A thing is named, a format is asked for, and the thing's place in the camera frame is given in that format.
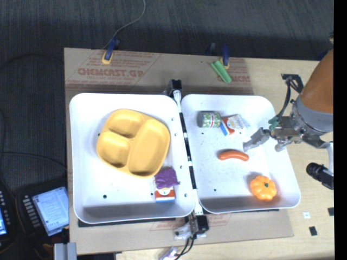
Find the cardboard sheet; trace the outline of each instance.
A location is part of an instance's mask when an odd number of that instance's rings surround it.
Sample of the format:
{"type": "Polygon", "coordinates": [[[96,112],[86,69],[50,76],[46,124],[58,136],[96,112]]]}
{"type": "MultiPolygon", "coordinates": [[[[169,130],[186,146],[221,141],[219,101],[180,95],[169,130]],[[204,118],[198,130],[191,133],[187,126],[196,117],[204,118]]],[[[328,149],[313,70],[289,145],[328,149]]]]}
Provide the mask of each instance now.
{"type": "MultiPolygon", "coordinates": [[[[79,227],[73,211],[72,154],[68,105],[78,93],[162,93],[170,80],[182,80],[183,95],[252,95],[252,85],[244,59],[230,58],[225,84],[210,64],[213,56],[191,56],[115,51],[110,65],[101,63],[103,51],[65,48],[66,118],[70,241],[77,243],[79,255],[184,245],[174,241],[174,228],[184,219],[138,224],[79,227]]],[[[293,236],[287,210],[210,214],[207,238],[196,244],[223,243],[293,236]]]]}

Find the green clamp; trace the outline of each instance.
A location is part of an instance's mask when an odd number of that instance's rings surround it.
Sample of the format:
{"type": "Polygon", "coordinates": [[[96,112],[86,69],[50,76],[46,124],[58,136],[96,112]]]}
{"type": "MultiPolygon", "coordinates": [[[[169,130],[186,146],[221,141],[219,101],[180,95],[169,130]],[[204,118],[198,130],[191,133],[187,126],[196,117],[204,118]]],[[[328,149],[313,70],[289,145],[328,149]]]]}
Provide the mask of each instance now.
{"type": "Polygon", "coordinates": [[[232,81],[221,61],[216,61],[212,63],[211,66],[214,71],[216,71],[216,73],[220,76],[220,78],[222,78],[224,83],[230,83],[232,81]]]}
{"type": "Polygon", "coordinates": [[[270,131],[274,130],[279,123],[280,123],[280,121],[279,121],[278,117],[275,115],[273,118],[271,118],[269,120],[269,124],[271,124],[269,126],[269,130],[270,131]]]}

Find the white tray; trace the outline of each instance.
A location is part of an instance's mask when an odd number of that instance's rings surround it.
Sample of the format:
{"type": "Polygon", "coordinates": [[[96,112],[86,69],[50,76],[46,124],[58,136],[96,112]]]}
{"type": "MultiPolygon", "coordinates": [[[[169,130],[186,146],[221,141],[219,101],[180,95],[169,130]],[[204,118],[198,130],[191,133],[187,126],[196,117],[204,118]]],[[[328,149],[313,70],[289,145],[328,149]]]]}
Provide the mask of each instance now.
{"type": "Polygon", "coordinates": [[[182,100],[192,165],[201,205],[211,213],[268,210],[295,207],[300,190],[293,167],[284,149],[276,152],[276,141],[247,151],[249,160],[220,161],[218,154],[227,149],[243,151],[242,142],[250,139],[260,127],[268,128],[275,116],[272,104],[260,96],[190,94],[182,100]],[[200,111],[216,111],[222,117],[240,114],[249,127],[224,136],[220,128],[199,128],[200,111]],[[257,200],[249,183],[256,175],[268,176],[277,186],[278,194],[269,202],[257,200]]]}
{"type": "MultiPolygon", "coordinates": [[[[187,154],[177,105],[165,95],[78,94],[70,102],[74,211],[89,224],[127,220],[176,218],[189,215],[195,206],[187,154]],[[171,135],[165,166],[172,166],[180,185],[176,200],[156,203],[153,179],[132,177],[103,163],[97,156],[98,134],[117,109],[132,109],[164,123],[171,135]]],[[[182,111],[189,138],[192,165],[201,205],[211,213],[256,211],[295,207],[300,191],[287,151],[276,152],[276,142],[250,149],[247,162],[220,161],[218,152],[242,150],[242,142],[274,117],[271,103],[259,96],[187,95],[182,111]],[[224,136],[220,128],[199,128],[199,111],[217,111],[222,116],[241,114],[250,125],[242,134],[224,136]],[[278,187],[271,202],[254,198],[248,185],[257,174],[269,176],[278,187]]]]}
{"type": "Polygon", "coordinates": [[[177,105],[165,95],[78,94],[71,99],[74,211],[89,224],[125,220],[185,217],[194,208],[187,154],[177,105]],[[153,178],[143,179],[103,163],[96,152],[98,134],[109,115],[121,108],[150,115],[171,135],[164,166],[172,166],[181,182],[174,202],[156,203],[153,178]]]}

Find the orange toy pumpkin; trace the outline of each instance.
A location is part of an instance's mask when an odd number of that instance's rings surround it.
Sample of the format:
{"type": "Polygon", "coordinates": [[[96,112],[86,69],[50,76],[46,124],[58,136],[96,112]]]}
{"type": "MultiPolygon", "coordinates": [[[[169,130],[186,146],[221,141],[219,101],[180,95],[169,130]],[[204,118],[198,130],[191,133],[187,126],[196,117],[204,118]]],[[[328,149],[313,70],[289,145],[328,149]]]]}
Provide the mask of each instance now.
{"type": "Polygon", "coordinates": [[[258,175],[250,182],[250,191],[259,200],[270,201],[276,196],[277,189],[269,177],[258,175]]]}

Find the toy sausage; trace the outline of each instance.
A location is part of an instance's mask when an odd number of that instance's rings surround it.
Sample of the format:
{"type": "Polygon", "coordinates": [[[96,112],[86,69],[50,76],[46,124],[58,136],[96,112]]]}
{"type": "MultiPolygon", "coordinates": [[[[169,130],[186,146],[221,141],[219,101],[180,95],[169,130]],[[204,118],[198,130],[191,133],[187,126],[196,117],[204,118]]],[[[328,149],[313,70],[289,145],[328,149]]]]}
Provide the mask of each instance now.
{"type": "Polygon", "coordinates": [[[237,151],[237,150],[227,150],[218,155],[218,159],[220,160],[227,160],[227,159],[239,159],[242,161],[248,161],[249,156],[245,154],[244,152],[237,151]]]}

